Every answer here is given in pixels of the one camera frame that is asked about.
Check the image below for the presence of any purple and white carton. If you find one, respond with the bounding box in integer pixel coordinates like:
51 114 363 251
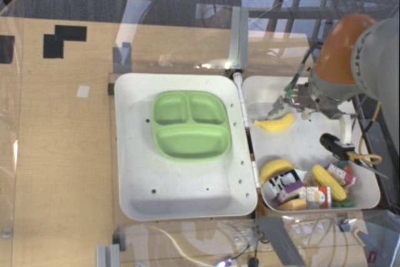
274 181 308 206

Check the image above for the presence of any pink and white packet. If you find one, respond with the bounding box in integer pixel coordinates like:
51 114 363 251
324 163 357 189

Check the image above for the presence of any yellow bread slice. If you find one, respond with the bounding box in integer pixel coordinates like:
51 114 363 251
277 198 308 211

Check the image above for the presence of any green toy vegetable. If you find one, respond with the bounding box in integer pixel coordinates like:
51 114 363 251
331 199 356 209

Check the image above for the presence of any green divided plate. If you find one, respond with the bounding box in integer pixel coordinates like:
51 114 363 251
152 90 232 163

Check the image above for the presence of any black and white carton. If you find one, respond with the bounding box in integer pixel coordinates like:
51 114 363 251
262 169 306 198

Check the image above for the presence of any yellow corn cob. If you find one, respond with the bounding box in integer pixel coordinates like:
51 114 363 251
311 164 348 201

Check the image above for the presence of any white plastic tray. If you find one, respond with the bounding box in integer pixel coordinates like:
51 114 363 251
114 73 259 222
242 75 381 213

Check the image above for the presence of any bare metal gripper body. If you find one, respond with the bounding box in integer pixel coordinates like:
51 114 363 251
283 83 342 119

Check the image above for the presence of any orange and white carton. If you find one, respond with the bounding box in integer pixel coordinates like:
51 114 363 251
304 186 333 209

